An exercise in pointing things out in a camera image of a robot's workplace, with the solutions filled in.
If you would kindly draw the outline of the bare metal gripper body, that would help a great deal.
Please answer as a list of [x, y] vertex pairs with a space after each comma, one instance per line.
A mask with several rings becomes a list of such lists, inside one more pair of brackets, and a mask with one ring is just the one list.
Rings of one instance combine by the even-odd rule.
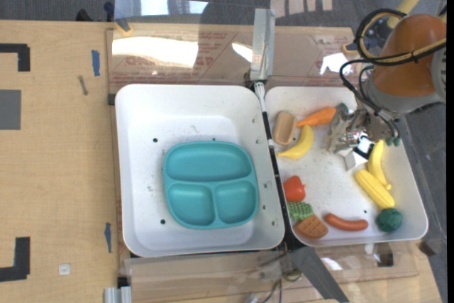
[[356, 109], [348, 115], [345, 133], [357, 142], [360, 136], [367, 136], [372, 142], [377, 142], [391, 136], [391, 127], [368, 110]]

